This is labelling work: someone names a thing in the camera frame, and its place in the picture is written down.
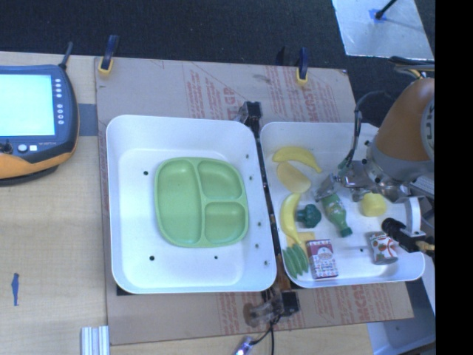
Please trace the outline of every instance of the green plate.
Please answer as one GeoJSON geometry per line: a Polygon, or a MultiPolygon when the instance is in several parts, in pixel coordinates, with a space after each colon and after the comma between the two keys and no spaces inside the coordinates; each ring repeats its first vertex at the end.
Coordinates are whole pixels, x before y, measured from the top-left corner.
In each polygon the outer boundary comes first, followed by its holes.
{"type": "Polygon", "coordinates": [[[154,177],[154,205],[161,234],[176,246],[226,246],[248,230],[245,185],[222,160],[165,160],[154,177]]]}

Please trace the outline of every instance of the cardboard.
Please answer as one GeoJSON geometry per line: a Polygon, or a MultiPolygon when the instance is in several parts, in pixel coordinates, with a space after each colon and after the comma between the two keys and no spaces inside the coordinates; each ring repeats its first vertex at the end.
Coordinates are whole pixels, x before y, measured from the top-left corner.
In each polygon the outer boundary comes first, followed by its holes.
{"type": "MultiPolygon", "coordinates": [[[[343,70],[308,70],[296,83],[296,68],[247,64],[116,58],[108,75],[97,71],[106,304],[112,345],[263,332],[251,327],[245,306],[254,293],[147,294],[121,291],[112,276],[106,167],[106,126],[122,114],[234,119],[245,101],[260,101],[261,124],[271,121],[351,122],[355,101],[343,70]]],[[[300,311],[275,330],[349,325],[412,318],[405,283],[295,289],[300,311]]]]}

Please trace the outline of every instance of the green bottle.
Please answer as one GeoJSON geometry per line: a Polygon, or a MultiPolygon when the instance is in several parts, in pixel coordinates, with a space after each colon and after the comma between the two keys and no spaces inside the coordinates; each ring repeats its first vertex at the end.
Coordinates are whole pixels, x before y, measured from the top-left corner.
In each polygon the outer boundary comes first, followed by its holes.
{"type": "Polygon", "coordinates": [[[348,237],[352,234],[352,229],[347,225],[347,211],[345,210],[340,197],[336,193],[324,197],[322,205],[328,220],[337,226],[342,237],[348,237]]]}

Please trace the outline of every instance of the light wood surface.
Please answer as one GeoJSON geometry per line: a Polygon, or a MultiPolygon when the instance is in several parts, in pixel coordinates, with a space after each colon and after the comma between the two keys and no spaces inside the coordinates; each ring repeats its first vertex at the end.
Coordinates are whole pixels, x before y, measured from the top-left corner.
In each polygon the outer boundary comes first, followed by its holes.
{"type": "MultiPolygon", "coordinates": [[[[1,65],[58,64],[62,58],[0,52],[1,65]]],[[[93,61],[71,55],[67,63],[81,104],[95,104],[93,61]]],[[[51,175],[0,187],[0,212],[0,354],[80,354],[81,328],[107,324],[97,137],[80,137],[72,158],[51,175]]],[[[372,353],[365,324],[278,331],[274,337],[275,354],[372,353]]],[[[110,353],[232,354],[241,338],[112,346],[110,353]]],[[[259,354],[270,354],[270,336],[251,351],[259,354]]]]}

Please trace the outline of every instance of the dark background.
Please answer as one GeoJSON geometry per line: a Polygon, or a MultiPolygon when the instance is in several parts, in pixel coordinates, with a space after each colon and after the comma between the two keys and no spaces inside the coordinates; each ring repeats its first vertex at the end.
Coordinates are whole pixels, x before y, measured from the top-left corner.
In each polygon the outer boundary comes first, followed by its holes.
{"type": "MultiPolygon", "coordinates": [[[[415,3],[435,54],[435,0],[415,3]]],[[[331,0],[0,0],[0,51],[64,54],[71,41],[73,55],[103,55],[111,34],[130,58],[275,64],[285,46],[294,65],[306,47],[309,67],[347,70],[356,100],[385,92],[364,107],[376,126],[413,81],[385,58],[346,55],[331,0]]]]}

